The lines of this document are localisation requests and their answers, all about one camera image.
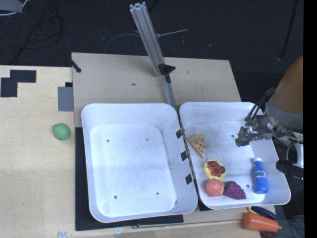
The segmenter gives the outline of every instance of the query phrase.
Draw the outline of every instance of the blue bottle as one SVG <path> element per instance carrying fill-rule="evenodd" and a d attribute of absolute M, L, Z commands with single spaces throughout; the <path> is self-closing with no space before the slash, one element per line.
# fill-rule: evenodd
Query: blue bottle
<path fill-rule="evenodd" d="M 266 184 L 266 171 L 262 167 L 262 159 L 254 158 L 253 161 L 254 192 L 257 194 L 266 194 L 268 192 L 268 187 Z"/>

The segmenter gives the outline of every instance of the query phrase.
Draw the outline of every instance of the empty white tray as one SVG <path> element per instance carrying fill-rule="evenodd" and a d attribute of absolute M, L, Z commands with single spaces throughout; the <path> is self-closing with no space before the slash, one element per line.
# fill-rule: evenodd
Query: empty white tray
<path fill-rule="evenodd" d="M 194 174 L 197 181 L 199 197 L 209 208 L 228 209 L 261 205 L 282 205 L 290 200 L 290 189 L 285 174 L 275 167 L 278 155 L 273 141 L 251 141 L 249 145 L 238 147 L 235 138 L 244 118 L 253 107 L 253 103 L 210 103 L 188 102 L 181 105 L 179 113 L 185 137 L 193 134 L 206 135 L 206 155 L 202 159 L 188 144 Z M 253 158 L 262 158 L 267 173 L 267 194 L 253 192 Z M 226 168 L 226 176 L 222 181 L 233 180 L 245 191 L 246 199 L 232 199 L 226 196 L 210 197 L 205 191 L 208 180 L 203 169 L 207 159 L 217 159 Z"/>
<path fill-rule="evenodd" d="M 89 208 L 104 223 L 185 214 L 198 204 L 177 112 L 168 104 L 82 111 Z"/>

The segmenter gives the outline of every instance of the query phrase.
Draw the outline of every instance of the green ball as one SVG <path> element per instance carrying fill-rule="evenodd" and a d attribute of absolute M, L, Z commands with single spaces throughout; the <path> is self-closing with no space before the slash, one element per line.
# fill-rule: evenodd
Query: green ball
<path fill-rule="evenodd" d="M 59 140 L 66 140 L 70 137 L 70 129 L 64 123 L 58 123 L 53 126 L 53 134 Z"/>

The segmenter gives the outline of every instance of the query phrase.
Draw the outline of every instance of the wooden table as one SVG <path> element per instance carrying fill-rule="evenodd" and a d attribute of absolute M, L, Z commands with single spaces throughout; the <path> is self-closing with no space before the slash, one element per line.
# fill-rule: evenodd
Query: wooden table
<path fill-rule="evenodd" d="M 82 69 L 69 67 L 0 66 L 35 70 L 35 83 L 18 83 L 17 97 L 0 98 L 0 236 L 56 238 L 245 237 L 258 231 L 243 227 L 245 208 L 184 215 L 181 224 L 75 230 L 75 127 L 82 108 L 93 102 L 165 102 L 161 80 L 154 77 L 148 57 L 73 53 Z M 229 61 L 165 58 L 177 107 L 188 101 L 239 102 Z M 74 111 L 58 111 L 58 87 L 73 82 Z M 56 123 L 70 127 L 68 140 L 57 140 Z M 273 206 L 267 209 L 274 211 Z"/>

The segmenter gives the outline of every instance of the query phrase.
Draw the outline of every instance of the orange object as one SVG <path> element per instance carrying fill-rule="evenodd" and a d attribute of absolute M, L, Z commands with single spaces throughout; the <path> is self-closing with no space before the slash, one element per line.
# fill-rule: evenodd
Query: orange object
<path fill-rule="evenodd" d="M 246 213 L 243 224 L 247 229 L 258 231 L 276 232 L 277 230 L 282 229 L 276 220 L 269 219 L 253 212 Z"/>

